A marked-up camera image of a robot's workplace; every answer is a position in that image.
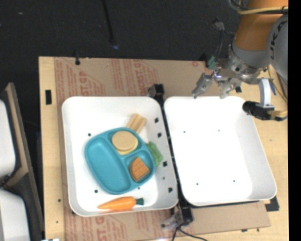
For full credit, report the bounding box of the black cylinder on white bracket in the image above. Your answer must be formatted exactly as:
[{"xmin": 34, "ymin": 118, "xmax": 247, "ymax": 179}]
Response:
[{"xmin": 242, "ymin": 77, "xmax": 277, "ymax": 121}]

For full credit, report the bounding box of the blue divided plate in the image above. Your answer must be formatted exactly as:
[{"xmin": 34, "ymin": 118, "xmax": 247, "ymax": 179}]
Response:
[{"xmin": 84, "ymin": 127, "xmax": 157, "ymax": 195}]

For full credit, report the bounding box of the brown cardboard board red print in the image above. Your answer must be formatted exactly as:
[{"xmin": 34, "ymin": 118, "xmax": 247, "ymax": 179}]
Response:
[{"xmin": 53, "ymin": 57, "xmax": 272, "ymax": 241}]

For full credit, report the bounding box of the brown toy waffle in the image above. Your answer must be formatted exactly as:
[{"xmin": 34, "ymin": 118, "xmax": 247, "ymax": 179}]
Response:
[{"xmin": 128, "ymin": 156, "xmax": 151, "ymax": 182}]

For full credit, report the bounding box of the white plastic tray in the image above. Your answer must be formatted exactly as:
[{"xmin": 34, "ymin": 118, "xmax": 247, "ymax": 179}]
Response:
[
  {"xmin": 163, "ymin": 95, "xmax": 277, "ymax": 207},
  {"xmin": 61, "ymin": 95, "xmax": 180, "ymax": 217}
]

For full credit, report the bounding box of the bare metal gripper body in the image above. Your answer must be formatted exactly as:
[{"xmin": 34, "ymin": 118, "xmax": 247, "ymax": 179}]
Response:
[{"xmin": 213, "ymin": 56, "xmax": 262, "ymax": 86}]

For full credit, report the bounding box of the green toy vegetable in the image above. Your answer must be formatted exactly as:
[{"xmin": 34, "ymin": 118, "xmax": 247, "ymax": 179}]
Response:
[{"xmin": 147, "ymin": 141, "xmax": 164, "ymax": 167}]

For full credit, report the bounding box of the tan round biscuit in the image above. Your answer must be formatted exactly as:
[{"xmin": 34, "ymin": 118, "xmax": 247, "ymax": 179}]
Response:
[{"xmin": 111, "ymin": 130, "xmax": 139, "ymax": 156}]

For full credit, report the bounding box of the orange toy carrot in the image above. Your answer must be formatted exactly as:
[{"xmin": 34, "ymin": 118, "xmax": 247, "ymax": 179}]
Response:
[{"xmin": 97, "ymin": 196, "xmax": 144, "ymax": 211}]

